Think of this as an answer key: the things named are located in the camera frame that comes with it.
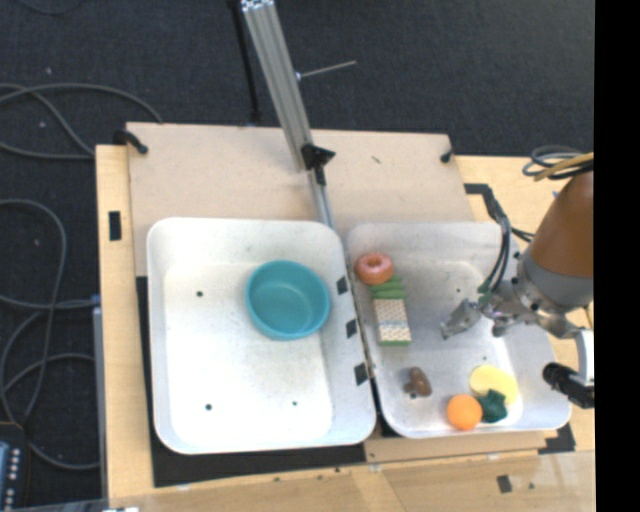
wooden board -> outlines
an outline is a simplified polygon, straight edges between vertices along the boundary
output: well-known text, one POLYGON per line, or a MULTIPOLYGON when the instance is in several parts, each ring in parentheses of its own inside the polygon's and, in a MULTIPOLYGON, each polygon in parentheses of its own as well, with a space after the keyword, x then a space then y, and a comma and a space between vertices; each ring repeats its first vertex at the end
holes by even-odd
MULTIPOLYGON (((146 236, 179 217, 316 220, 308 173, 293 167, 279 128, 129 123, 149 147, 129 149, 137 275, 146 236)), ((446 135, 314 131, 336 156, 327 195, 341 237, 360 222, 473 220, 446 135)))
POLYGON ((140 510, 242 512, 592 512, 592 451, 517 454, 484 459, 441 459, 272 476, 269 481, 114 498, 110 506, 140 510))
MULTIPOLYGON (((475 157, 458 156, 455 158, 460 176, 465 183, 487 183, 509 216, 512 226, 524 231, 535 232, 542 222, 554 194, 560 192, 565 181, 542 180, 522 174, 522 167, 529 158, 513 157, 475 157)), ((477 220, 489 220, 486 207, 480 196, 469 196, 474 217, 477 220)), ((520 241, 522 250, 526 247, 520 241)), ((593 328, 594 308, 590 305, 587 312, 577 310, 568 316, 578 326, 593 328)), ((578 354, 572 340, 559 340, 550 336, 551 344, 558 360, 570 368, 578 368, 578 354)), ((576 440, 576 449, 595 449, 595 410, 571 407, 571 429, 576 440)))
MULTIPOLYGON (((514 164, 509 162, 510 159, 490 159, 490 158, 472 158, 458 157, 458 165, 461 165, 461 174, 464 181, 468 181, 465 176, 465 164, 474 169, 474 162, 479 166, 487 164, 490 160, 504 163, 509 168, 514 164)), ((490 169, 495 169, 495 165, 491 165, 490 169)), ((489 179, 497 178, 491 172, 487 174, 472 175, 475 182, 487 182, 489 179)), ((149 430, 146 414, 146 397, 144 393, 143 373, 142 373, 142 356, 140 353, 140 334, 138 330, 139 319, 137 316, 137 297, 135 292, 135 266, 133 251, 133 229, 131 219, 131 196, 129 192, 129 173, 128 173, 128 155, 124 147, 100 146, 97 148, 97 186, 98 186, 98 218, 100 233, 100 264, 101 264, 101 292, 104 315, 104 346, 105 346, 105 388, 106 388, 106 431, 107 431, 107 460, 108 460, 108 478, 109 478, 109 496, 112 498, 140 496, 140 495, 166 495, 175 491, 172 488, 156 489, 153 487, 152 469, 151 469, 151 453, 149 449, 149 430), (109 236, 109 213, 119 212, 122 224, 122 238, 120 240, 110 240, 109 236)), ((494 192, 498 196, 507 213, 511 212, 499 195, 500 187, 492 182, 494 192)), ((593 429, 589 423, 589 417, 584 422, 584 430, 586 432, 585 439, 587 441, 592 437, 593 429)), ((489 446, 486 452, 498 452, 503 450, 528 450, 537 448, 541 445, 542 436, 529 436, 527 439, 520 439, 521 442, 507 442, 502 439, 495 445, 489 446)), ((439 460, 441 457, 451 457, 461 455, 469 451, 463 447, 456 449, 454 446, 436 446, 432 444, 430 450, 415 451, 417 444, 413 444, 414 450, 408 445, 410 440, 393 440, 380 439, 380 437, 372 436, 369 440, 370 447, 374 447, 370 453, 374 454, 374 458, 370 458, 369 462, 376 467, 381 461, 387 461, 385 467, 389 465, 388 461, 405 461, 408 459, 421 459, 420 463, 427 463, 433 458, 439 460), (402 447, 393 448, 393 444, 407 444, 402 447)), ((341 475, 361 475, 362 472, 367 474, 369 469, 367 466, 362 468, 342 468, 341 475)), ((307 471, 287 473, 286 475, 261 475, 241 477, 233 480, 223 480, 215 482, 205 482, 193 486, 189 486, 192 491, 207 492, 208 490, 217 490, 221 487, 237 488, 238 486, 262 486, 270 485, 274 479, 284 480, 316 480, 319 477, 329 478, 337 477, 335 469, 329 468, 322 471, 307 471)), ((460 478, 464 478, 464 472, 459 474, 460 478)), ((350 476, 348 482, 340 482, 336 487, 336 495, 350 495, 351 493, 360 493, 360 497, 364 501, 356 500, 353 502, 353 509, 359 510, 358 507, 364 503, 368 510, 375 510, 376 503, 384 503, 390 505, 389 497, 394 493, 390 491, 388 486, 380 486, 380 477, 350 476), (374 492, 379 489, 380 497, 376 497, 374 492)), ((300 484, 299 492, 307 492, 304 489, 309 483, 300 484)), ((265 492, 278 495, 277 491, 268 489, 265 492)), ((228 491, 229 499, 237 496, 242 491, 228 491)), ((380 510, 393 510, 389 508, 380 508, 380 510)))

wooden table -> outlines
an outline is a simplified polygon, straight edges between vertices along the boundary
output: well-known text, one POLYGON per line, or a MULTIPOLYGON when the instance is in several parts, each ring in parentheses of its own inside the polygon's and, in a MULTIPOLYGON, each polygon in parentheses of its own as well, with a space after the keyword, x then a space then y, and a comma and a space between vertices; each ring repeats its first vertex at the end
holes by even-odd
MULTIPOLYGON (((534 184, 524 178, 520 169, 526 161, 455 157, 464 183, 489 184, 512 224, 535 231, 558 184, 534 184)), ((575 452, 538 455, 537 448, 555 432, 489 438, 481 453, 446 441, 410 444, 410 440, 384 440, 374 435, 367 441, 367 451, 376 452, 375 462, 155 488, 140 350, 128 169, 127 148, 97 148, 106 461, 112 506, 176 510, 179 505, 189 510, 211 510, 215 502, 225 510, 279 511, 502 510, 503 506, 504 510, 529 510, 544 509, 548 504, 562 510, 591 510, 595 506, 594 412, 575 407, 570 421, 577 443, 575 452), (109 231, 109 212, 114 211, 120 212, 122 226, 117 243, 110 240, 109 231)), ((469 201, 476 219, 486 220, 481 199, 470 196, 469 201)), ((592 322, 592 318, 574 320, 592 322)), ((573 344, 558 340, 552 343, 559 361, 576 368, 573 344)))

dark floor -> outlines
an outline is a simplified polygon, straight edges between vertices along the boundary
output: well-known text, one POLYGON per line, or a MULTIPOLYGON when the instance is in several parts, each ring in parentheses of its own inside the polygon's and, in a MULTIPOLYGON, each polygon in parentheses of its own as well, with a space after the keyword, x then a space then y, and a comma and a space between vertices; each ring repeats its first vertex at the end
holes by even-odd
MULTIPOLYGON (((13 90, 5 84, 91 83, 134 94, 169 122, 249 122, 249 90, 226 1, 29 2, 71 9, 50 15, 18 0, 2 3, 0 94, 13 90)), ((302 81, 312 128, 447 133, 459 154, 526 155, 545 144, 593 149, 595 0, 277 5, 298 71, 357 61, 302 81)), ((275 126, 249 49, 261 124, 275 126)), ((103 92, 46 97, 91 146, 110 143, 127 121, 151 120, 134 102, 103 92)), ((0 119, 0 143, 82 153, 32 97, 0 98, 0 119)), ((99 293, 94 177, 91 160, 42 160, 0 149, 0 295, 50 302, 60 250, 52 221, 32 207, 3 204, 7 199, 38 201, 64 225, 68 258, 59 300, 99 293)), ((0 304, 0 348, 30 315, 0 304)), ((45 319, 17 339, 2 369, 5 385, 42 357, 45 319)), ((50 354, 65 352, 93 352, 88 310, 55 316, 50 354)), ((7 392, 18 421, 37 376, 31 372, 7 392)), ((48 365, 25 427, 31 441, 59 461, 95 460, 92 365, 69 359, 48 365)), ((58 469, 33 457, 30 488, 30 505, 97 498, 99 473, 58 469)))

blue bowl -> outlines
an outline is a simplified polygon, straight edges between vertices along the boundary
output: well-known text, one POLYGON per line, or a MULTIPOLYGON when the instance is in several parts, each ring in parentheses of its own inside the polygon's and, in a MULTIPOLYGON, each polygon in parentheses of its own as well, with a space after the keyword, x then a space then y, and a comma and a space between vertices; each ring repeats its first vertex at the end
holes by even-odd
POLYGON ((310 268, 287 260, 258 267, 245 289, 249 315, 256 328, 274 340, 304 338, 327 321, 327 287, 310 268))

brown mushroom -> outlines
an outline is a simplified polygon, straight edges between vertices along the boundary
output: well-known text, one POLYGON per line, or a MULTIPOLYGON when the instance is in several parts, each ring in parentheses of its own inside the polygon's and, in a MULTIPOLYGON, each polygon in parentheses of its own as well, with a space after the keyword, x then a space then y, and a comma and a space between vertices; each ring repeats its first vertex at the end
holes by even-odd
POLYGON ((409 382, 405 384, 404 390, 407 393, 416 393, 420 396, 429 396, 433 392, 429 379, 417 366, 409 370, 409 382))

